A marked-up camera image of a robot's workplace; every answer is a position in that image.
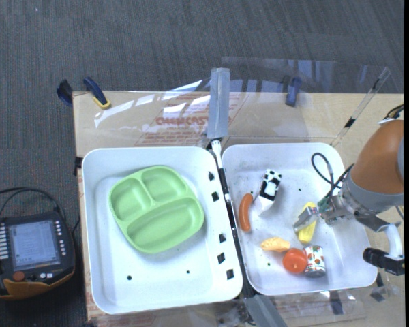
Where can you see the orange round toy fruit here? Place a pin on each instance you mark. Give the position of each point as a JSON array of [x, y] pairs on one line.
[[294, 261]]

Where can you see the yellow orange toy bread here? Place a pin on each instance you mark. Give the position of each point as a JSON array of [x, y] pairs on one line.
[[275, 244]]

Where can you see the black cylinder on white bracket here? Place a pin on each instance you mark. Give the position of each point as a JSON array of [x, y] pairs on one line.
[[383, 259]]

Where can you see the yellow toy corn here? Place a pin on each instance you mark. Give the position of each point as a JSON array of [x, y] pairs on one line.
[[306, 234]]

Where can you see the white plastic tray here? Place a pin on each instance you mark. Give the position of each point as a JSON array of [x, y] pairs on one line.
[[163, 278], [347, 250]]

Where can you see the thin black and white rod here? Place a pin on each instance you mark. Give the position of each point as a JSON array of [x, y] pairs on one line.
[[225, 186]]

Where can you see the orange toy sausage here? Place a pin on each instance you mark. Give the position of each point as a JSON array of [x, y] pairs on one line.
[[245, 213]]

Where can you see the brown cardboard board, red print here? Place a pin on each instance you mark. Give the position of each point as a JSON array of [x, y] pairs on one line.
[[129, 128]]

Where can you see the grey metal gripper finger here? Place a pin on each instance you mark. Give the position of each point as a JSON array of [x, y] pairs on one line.
[[302, 224], [310, 211]]

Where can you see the green divided plate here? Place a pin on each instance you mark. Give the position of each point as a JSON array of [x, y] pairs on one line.
[[156, 213]]

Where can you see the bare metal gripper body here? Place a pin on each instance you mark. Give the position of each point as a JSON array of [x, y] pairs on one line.
[[337, 210]]

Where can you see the black and white carton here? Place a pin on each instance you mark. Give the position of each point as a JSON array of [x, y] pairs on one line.
[[268, 191]]

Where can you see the white can, orange print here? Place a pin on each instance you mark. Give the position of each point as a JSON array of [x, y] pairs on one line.
[[315, 261]]

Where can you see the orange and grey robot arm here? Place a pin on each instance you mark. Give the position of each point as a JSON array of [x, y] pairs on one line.
[[375, 162]]

